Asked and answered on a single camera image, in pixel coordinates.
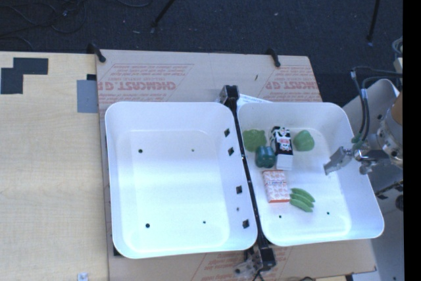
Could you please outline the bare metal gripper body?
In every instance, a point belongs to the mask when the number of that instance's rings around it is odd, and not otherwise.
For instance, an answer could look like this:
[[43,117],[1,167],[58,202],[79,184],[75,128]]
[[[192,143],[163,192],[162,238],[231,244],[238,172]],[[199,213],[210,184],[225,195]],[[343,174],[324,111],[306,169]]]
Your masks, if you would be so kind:
[[359,172],[368,174],[375,168],[395,166],[403,170],[402,128],[380,124],[375,133],[360,137],[353,145],[353,155],[360,163]]

